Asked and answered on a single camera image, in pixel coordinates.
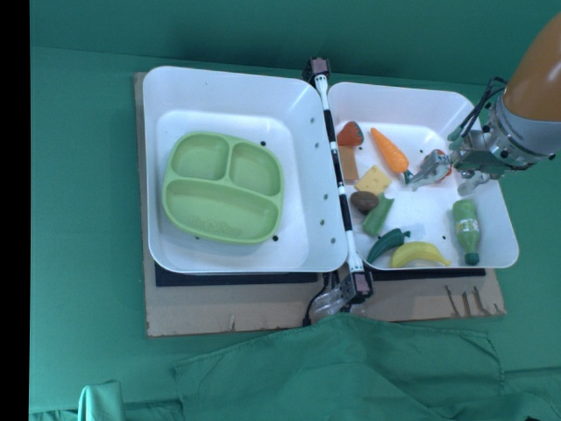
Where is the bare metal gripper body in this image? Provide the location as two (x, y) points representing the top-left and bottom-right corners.
(450, 129), (541, 180)

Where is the red tomato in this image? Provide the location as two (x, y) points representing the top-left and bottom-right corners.
(431, 148), (454, 180)

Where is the green bottle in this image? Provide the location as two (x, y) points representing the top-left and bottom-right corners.
(451, 197), (482, 268)

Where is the orange carrot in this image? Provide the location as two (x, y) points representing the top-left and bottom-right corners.
(369, 126), (415, 184)

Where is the white plastic tray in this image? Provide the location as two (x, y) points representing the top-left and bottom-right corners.
(326, 81), (521, 272)
(142, 65), (350, 275)

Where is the yellow cheese wedge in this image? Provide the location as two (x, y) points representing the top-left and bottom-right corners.
(353, 164), (394, 197)

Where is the light green vegetable piece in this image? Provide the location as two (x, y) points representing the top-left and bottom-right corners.
(361, 192), (395, 239)

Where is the brown kiwi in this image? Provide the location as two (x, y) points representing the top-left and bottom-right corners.
(349, 189), (380, 215)

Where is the yellow banana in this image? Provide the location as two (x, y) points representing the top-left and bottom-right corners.
(388, 240), (453, 270)

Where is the dark green pepper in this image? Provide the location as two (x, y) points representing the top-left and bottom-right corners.
(365, 227), (412, 265)

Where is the red strawberry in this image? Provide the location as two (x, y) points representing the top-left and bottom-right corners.
(336, 120), (366, 148)

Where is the black and white thin rod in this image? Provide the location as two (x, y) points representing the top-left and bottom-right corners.
(313, 75), (366, 275)

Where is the green divided plate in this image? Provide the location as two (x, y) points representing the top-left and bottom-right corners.
(161, 131), (286, 246)

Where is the green cloth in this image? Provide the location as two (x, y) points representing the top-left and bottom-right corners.
(173, 312), (561, 421)

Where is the brown cardboard board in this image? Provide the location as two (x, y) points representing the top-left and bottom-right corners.
(133, 71), (508, 339)

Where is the black block with wires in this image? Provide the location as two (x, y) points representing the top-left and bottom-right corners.
(302, 56), (332, 83)
(348, 270), (375, 304)

